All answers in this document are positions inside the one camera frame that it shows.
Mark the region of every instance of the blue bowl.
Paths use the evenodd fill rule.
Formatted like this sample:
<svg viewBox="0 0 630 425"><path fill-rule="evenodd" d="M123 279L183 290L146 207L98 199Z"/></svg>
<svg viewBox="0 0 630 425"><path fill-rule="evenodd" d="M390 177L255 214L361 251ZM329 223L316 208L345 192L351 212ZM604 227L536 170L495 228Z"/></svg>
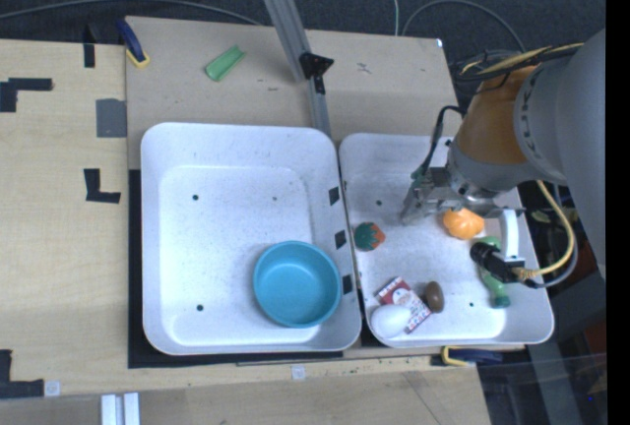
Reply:
<svg viewBox="0 0 630 425"><path fill-rule="evenodd" d="M254 269L254 294L269 318L292 328L317 326L342 299L335 263L319 248L284 241L268 248Z"/></svg>

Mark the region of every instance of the brown egg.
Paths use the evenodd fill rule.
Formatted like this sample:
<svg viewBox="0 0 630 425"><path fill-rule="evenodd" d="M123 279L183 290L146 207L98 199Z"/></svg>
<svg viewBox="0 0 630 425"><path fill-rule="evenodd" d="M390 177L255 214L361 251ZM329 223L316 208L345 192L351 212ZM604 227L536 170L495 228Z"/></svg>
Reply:
<svg viewBox="0 0 630 425"><path fill-rule="evenodd" d="M444 293L437 281L429 281L424 288L424 299L433 313L444 310Z"/></svg>

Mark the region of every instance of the white tray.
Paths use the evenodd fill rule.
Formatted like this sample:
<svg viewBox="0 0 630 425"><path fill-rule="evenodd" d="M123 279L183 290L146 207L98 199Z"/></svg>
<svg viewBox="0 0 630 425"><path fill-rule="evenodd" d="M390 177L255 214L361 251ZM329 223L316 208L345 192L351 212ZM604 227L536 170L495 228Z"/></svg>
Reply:
<svg viewBox="0 0 630 425"><path fill-rule="evenodd" d="M438 146L432 166L444 165L447 152L444 142ZM386 345L423 347L545 341L553 332L553 314L544 289L510 284L511 306L493 309L490 293L470 257L471 242L449 236L437 215L415 225L400 223L410 174L426 157L428 146L428 137L378 134L351 135L341 144L340 162L350 226L375 222L386 236L375 250L355 249L368 325L371 312L378 306L374 294L392 278L402 276L419 295L427 282L438 281L444 291L445 309L430 315L410 334L379 338ZM500 202L518 207L518 192L507 193ZM518 218L518 227L519 256L526 259L529 268L538 268L524 216ZM491 219L479 236L490 234L501 238L500 232L498 220Z"/></svg>
<svg viewBox="0 0 630 425"><path fill-rule="evenodd" d="M141 146L143 321L173 354L342 350L360 310L333 143L309 128L158 124ZM281 327L259 308L252 273L285 240L336 263L345 294L309 329Z"/></svg>

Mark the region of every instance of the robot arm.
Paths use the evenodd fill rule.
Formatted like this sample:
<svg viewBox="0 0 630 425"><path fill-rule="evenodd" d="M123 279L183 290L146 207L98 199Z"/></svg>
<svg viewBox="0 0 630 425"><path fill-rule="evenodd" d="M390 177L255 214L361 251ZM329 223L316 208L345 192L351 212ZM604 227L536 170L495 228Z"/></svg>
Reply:
<svg viewBox="0 0 630 425"><path fill-rule="evenodd" d="M498 216L497 195L545 180L569 187L605 265L605 30L484 72L446 165L416 172L403 222L460 208Z"/></svg>

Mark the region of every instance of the wooden table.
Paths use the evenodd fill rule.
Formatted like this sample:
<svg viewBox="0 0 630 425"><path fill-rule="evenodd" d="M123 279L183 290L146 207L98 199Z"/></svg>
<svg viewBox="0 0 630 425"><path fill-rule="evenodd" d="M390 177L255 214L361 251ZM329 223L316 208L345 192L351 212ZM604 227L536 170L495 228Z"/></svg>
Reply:
<svg viewBox="0 0 630 425"><path fill-rule="evenodd" d="M94 46L90 68L82 44L0 41L0 83L44 78L54 85L18 91L16 112L0 112L0 349L13 350L12 381L57 381L63 395L190 388L221 394L225 384L261 395L248 387L256 382L292 389L293 363L127 367L127 182L128 170L139 167L143 130L164 120L310 125L303 86L290 78L273 29L129 21L152 56L142 71L117 45ZM185 32L198 55L187 57L182 49L180 58L169 56L163 44L173 31ZM318 53L336 59L325 80L337 143L360 131L428 135L438 109L455 102L435 40L308 34ZM233 43L247 51L245 60L221 83L210 81L205 63ZM98 128L103 116L96 109L104 100L127 102L127 137L108 135L102 121ZM445 133L453 134L457 120L446 124ZM121 193L118 203L87 201L86 169L99 170L101 192ZM489 423L476 371L436 370L422 356L430 351L358 342L342 359L299 364L323 400L336 398L344 385L344 392L378 387L386 394L394 382L418 406L417 378L431 379L436 389L456 378L460 403L478 411L468 414L468 423Z"/></svg>

